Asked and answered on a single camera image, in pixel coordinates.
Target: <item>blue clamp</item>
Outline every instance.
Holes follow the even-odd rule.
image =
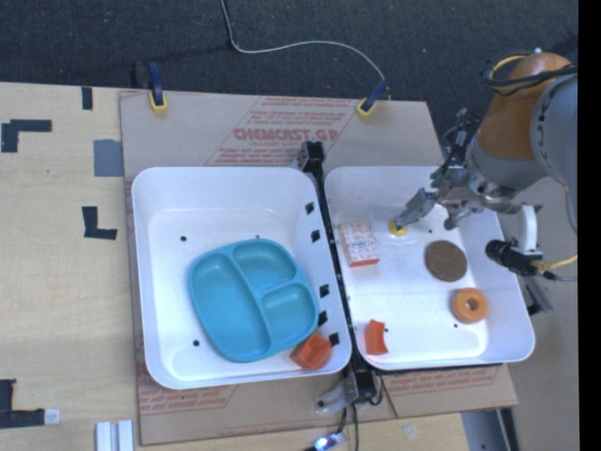
[[[376,103],[376,100],[378,99],[378,97],[380,95],[382,95],[384,90],[386,90],[387,88],[388,88],[388,82],[386,82],[385,80],[382,80],[376,86],[376,88],[374,88],[374,90],[372,90],[372,93],[369,94],[368,97],[365,97],[365,99],[363,99],[362,101],[359,102],[359,105],[357,105],[357,113],[361,117],[369,116],[372,113],[372,111],[374,110],[374,103]]]
[[[150,75],[150,106],[155,112],[161,112],[167,108],[167,98],[162,93],[161,75],[159,66],[155,62],[148,64],[148,73]]]

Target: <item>white tray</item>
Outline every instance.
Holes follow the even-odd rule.
[[[334,229],[342,275],[359,351],[383,370],[520,361],[534,347],[530,317],[516,276],[485,256],[486,244],[502,239],[497,215],[473,214],[452,231],[443,228],[446,210],[436,206],[395,237],[388,223],[420,187],[429,187],[436,167],[339,167],[326,178],[332,223],[368,221],[377,242],[376,265],[350,268]],[[453,283],[433,277],[424,265],[425,246],[446,240],[466,254],[468,271]],[[463,324],[451,312],[454,290],[479,288],[488,316]],[[365,352],[363,331],[370,319],[383,321],[388,353]]]
[[[314,183],[287,167],[157,167],[132,186],[146,366],[159,384],[186,389],[331,374],[351,353]],[[312,239],[319,232],[320,238]],[[223,245],[261,237],[296,259],[327,320],[317,331],[337,334],[331,359],[302,368],[282,351],[253,363],[224,359],[209,344],[187,289],[193,261]],[[320,287],[329,294],[320,295]]]

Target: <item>orange piece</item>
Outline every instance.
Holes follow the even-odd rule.
[[[365,351],[368,354],[386,354],[388,348],[384,343],[385,324],[371,319],[365,326],[363,337],[365,338]]]
[[[318,369],[328,362],[330,355],[330,340],[318,333],[312,333],[292,351],[290,359],[300,367]]]
[[[453,296],[451,309],[461,322],[472,324],[486,317],[488,301],[477,288],[462,288]]]

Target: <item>small box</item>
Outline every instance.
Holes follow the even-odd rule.
[[[367,266],[379,262],[376,241],[368,222],[340,224],[345,254],[350,267]]]

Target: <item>brown cookie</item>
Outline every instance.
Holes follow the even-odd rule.
[[[453,282],[466,274],[468,260],[452,242],[434,241],[425,249],[425,267],[441,281]]]

